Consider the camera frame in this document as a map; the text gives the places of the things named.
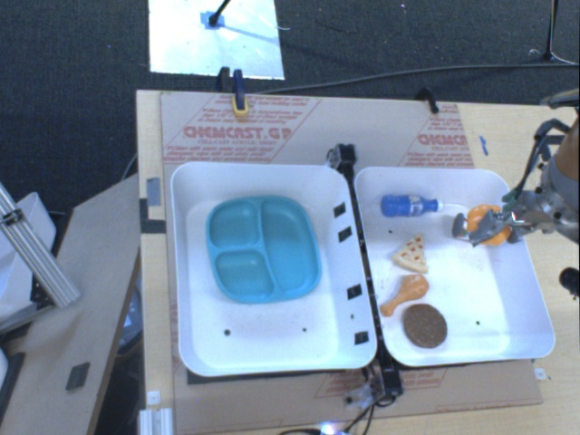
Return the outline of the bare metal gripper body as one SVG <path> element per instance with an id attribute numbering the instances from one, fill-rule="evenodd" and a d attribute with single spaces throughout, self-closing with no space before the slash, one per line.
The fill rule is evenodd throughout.
<path id="1" fill-rule="evenodd" d="M 572 206 L 549 189 L 524 190 L 511 210 L 516 239 L 534 232 L 572 238 Z"/>

